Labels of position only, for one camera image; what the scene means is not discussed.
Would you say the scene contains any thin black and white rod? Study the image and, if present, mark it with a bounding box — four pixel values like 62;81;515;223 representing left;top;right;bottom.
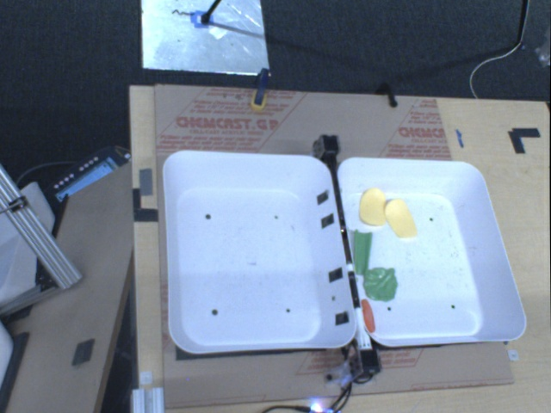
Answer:
326;152;372;352

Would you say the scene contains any white plastic tray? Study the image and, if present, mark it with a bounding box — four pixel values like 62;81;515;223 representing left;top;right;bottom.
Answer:
162;150;358;354
337;157;528;348

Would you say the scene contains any green celery stick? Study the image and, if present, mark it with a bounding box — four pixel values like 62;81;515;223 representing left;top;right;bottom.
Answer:
352;230;374;275

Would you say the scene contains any orange carrot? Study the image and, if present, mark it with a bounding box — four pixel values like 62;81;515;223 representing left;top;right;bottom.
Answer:
361;299;376;333

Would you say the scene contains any brown cardboard board red print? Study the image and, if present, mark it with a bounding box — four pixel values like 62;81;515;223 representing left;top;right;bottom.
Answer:
152;83;516;409

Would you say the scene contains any green lettuce leaf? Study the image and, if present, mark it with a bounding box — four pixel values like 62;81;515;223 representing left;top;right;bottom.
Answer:
362;267;399;303

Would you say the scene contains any yellow oval toy food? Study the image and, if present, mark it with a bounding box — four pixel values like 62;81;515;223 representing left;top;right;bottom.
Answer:
384;198;418;239
359;187;387;227

